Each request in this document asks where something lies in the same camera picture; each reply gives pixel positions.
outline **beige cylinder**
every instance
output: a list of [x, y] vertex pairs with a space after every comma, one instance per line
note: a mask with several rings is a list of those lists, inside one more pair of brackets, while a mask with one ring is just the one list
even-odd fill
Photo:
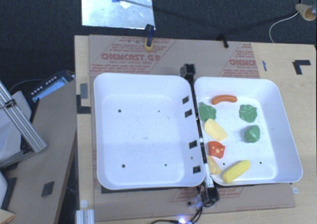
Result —
[[297, 4], [295, 8], [305, 20], [314, 20], [316, 18], [309, 5]]

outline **orange hot dog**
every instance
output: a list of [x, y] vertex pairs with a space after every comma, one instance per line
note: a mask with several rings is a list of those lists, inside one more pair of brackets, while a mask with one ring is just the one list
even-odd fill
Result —
[[218, 95], [212, 99], [211, 104], [216, 105], [220, 102], [235, 103], [236, 101], [237, 101], [237, 98], [233, 95]]

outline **dark floor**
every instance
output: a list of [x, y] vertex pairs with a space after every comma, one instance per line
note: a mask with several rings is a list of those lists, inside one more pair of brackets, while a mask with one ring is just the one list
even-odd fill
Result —
[[[270, 42], [270, 26], [293, 15], [299, 0], [153, 0], [156, 37]], [[316, 0], [303, 0], [314, 4]], [[26, 79], [74, 71], [74, 36], [142, 35], [140, 30], [84, 27], [81, 0], [0, 0], [0, 80], [9, 89]], [[297, 15], [272, 30], [277, 43], [316, 44], [316, 20]], [[37, 82], [15, 90], [26, 94]], [[75, 172], [66, 192], [60, 223], [75, 207]]]

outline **black electronic device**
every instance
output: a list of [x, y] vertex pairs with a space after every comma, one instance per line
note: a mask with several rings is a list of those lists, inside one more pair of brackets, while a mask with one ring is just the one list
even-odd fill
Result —
[[34, 107], [38, 99], [52, 93], [53, 91], [66, 85], [68, 82], [75, 78], [75, 74], [71, 71], [64, 70], [53, 74], [49, 78], [42, 81], [36, 87], [34, 87], [26, 96], [28, 104], [31, 108]]

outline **toy food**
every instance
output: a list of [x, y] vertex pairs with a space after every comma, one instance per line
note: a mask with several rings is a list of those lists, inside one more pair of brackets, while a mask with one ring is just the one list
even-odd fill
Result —
[[199, 118], [201, 121], [206, 121], [209, 118], [216, 118], [216, 110], [214, 107], [204, 104], [203, 102], [199, 103], [198, 107]]
[[209, 172], [211, 174], [220, 174], [221, 169], [219, 168], [218, 164], [215, 162], [213, 157], [207, 156], [207, 160], [208, 160]]
[[216, 141], [224, 140], [227, 137], [227, 133], [222, 129], [222, 127], [211, 118], [205, 122], [204, 130]]
[[211, 104], [218, 104], [220, 102], [231, 102], [235, 103], [237, 101], [237, 97], [233, 95], [218, 95], [211, 100]]
[[208, 142], [208, 153], [210, 156], [215, 156], [221, 159], [224, 154], [225, 146], [217, 141], [209, 141]]
[[240, 161], [236, 165], [229, 168], [223, 175], [222, 178], [225, 182], [232, 182], [237, 177], [241, 176], [250, 168], [251, 164], [248, 160]]
[[257, 113], [257, 108], [253, 107], [252, 105], [241, 105], [240, 110], [239, 110], [239, 115], [240, 118], [246, 122], [254, 122], [256, 119], [258, 113]]
[[257, 142], [260, 138], [260, 128], [257, 125], [251, 126], [246, 132], [244, 133], [244, 139], [247, 142], [254, 143]]

